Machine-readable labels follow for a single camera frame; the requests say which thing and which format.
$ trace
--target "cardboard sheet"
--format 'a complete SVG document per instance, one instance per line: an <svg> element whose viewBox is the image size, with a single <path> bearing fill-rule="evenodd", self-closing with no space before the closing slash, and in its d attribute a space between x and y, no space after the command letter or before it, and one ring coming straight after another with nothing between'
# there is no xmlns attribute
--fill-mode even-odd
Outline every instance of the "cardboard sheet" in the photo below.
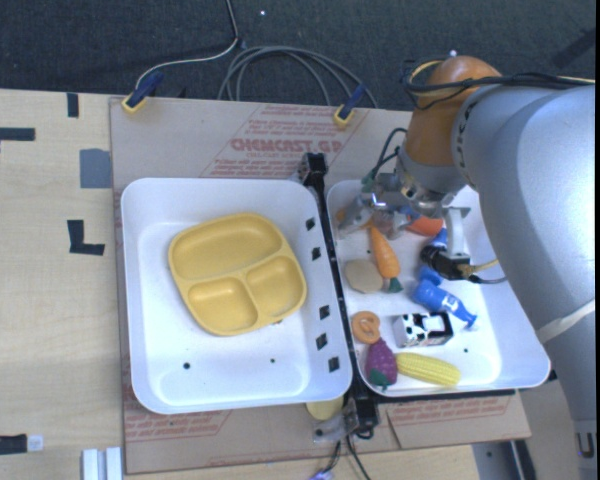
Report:
<svg viewBox="0 0 600 480"><path fill-rule="evenodd" d="M331 454L331 443L313 442L313 419L304 405L166 416L138 403L129 376L119 200L129 183L144 177L292 178L305 152L326 155L328 187L362 178L389 134L410 120L407 112L360 109L339 130L333 112L299 105L150 99L141 112L129 115L120 98L110 100L127 474ZM396 134L388 150L403 138ZM379 408L381 423L373 439L356 441L361 453L530 435L517 394Z"/></svg>

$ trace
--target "black cable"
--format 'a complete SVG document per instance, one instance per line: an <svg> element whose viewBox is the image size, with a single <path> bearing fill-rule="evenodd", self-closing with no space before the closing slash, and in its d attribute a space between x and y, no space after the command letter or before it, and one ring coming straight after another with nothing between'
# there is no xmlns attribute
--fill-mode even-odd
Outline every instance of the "black cable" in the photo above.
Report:
<svg viewBox="0 0 600 480"><path fill-rule="evenodd" d="M472 274L467 278L467 280L475 284L500 284L504 283L507 280L507 278L501 277L499 279L482 279L481 277Z"/></svg>
<svg viewBox="0 0 600 480"><path fill-rule="evenodd" d="M329 464L327 464L322 470L322 473L326 473L327 471L331 471L336 467L338 460L340 459L340 449L342 448L342 441L338 441L336 443L335 448L333 449L333 453L331 454L331 459L329 459Z"/></svg>
<svg viewBox="0 0 600 480"><path fill-rule="evenodd" d="M595 84L594 80L586 80L581 78L570 78L564 76L548 75L546 73L517 73L509 76L488 76L478 79L468 78L466 80L460 80L457 82L448 82L444 84L419 84L414 83L412 80L425 69L440 64L444 60L449 58L448 56L434 56L428 57L418 61L411 70L403 70L400 77L400 83L402 84L405 92L411 99L414 106L419 110L426 110L431 108L433 105L454 98L458 94L473 88L487 85L507 85L507 86L519 86L519 87L541 87L547 89L567 89L576 86L592 85ZM444 96L434 99L430 103L424 106L418 105L419 96L432 97L436 92L445 92Z"/></svg>
<svg viewBox="0 0 600 480"><path fill-rule="evenodd" d="M353 455L354 460L358 464L358 467L360 468L360 472L362 473L362 475L365 477L366 480L371 480L371 477L367 473L367 470L364 469L364 466L362 465L362 462L360 461L360 457L358 457L358 454L356 453L356 450L353 447L353 444L351 443L350 435L347 435L347 447L349 448L351 455Z"/></svg>
<svg viewBox="0 0 600 480"><path fill-rule="evenodd" d="M393 137L395 136L396 133L398 132L403 132L403 133L407 133L407 130L405 128L395 128L390 134L389 136L386 138L386 140L384 141L384 146L382 147L382 151L380 152L380 156L378 157L378 161L376 162L376 165L373 167L373 169L371 169L371 172L369 173L370 175L370 179L374 180L376 178L376 176L378 175L378 171L380 170L380 168L386 164L389 160L391 160L392 158L395 158L396 156L398 156L398 151L400 150L400 147L397 146L393 153L387 157L385 157L384 155L387 152L387 149L389 147L389 144L391 143L391 141L393 140Z"/></svg>

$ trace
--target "dark carpet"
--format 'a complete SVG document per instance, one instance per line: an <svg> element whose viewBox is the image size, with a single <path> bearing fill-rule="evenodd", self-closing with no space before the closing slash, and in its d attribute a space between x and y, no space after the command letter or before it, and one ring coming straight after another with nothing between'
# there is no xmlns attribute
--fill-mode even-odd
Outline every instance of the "dark carpet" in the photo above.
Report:
<svg viewBox="0 0 600 480"><path fill-rule="evenodd" d="M240 46L164 68L159 96L215 99L240 48L257 46L325 56L392 110L412 108L399 82L405 61L451 50L508 75L595 78L596 0L231 1ZM225 0L0 0L0 88L127 94L152 66L214 55L232 39ZM344 97L326 84L334 100ZM241 87L242 100L325 102L287 55L253 62Z"/></svg>

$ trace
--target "yellow corn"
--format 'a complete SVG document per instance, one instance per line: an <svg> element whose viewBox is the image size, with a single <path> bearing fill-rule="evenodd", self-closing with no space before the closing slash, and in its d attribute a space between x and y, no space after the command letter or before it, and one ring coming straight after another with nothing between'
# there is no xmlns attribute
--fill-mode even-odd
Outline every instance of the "yellow corn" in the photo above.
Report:
<svg viewBox="0 0 600 480"><path fill-rule="evenodd" d="M402 375L441 386L455 386L460 382L460 370L442 359L413 352L401 352L395 356L398 372Z"/></svg>

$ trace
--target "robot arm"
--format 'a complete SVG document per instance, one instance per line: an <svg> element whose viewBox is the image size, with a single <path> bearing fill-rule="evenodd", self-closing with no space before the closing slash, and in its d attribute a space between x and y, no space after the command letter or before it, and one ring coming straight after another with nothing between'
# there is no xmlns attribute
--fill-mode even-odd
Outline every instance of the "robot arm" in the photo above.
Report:
<svg viewBox="0 0 600 480"><path fill-rule="evenodd" d="M597 478L595 85L502 77L466 56L437 64L394 172L374 173L341 227L386 207L439 218L461 188L473 187L502 269L564 388L581 476Z"/></svg>

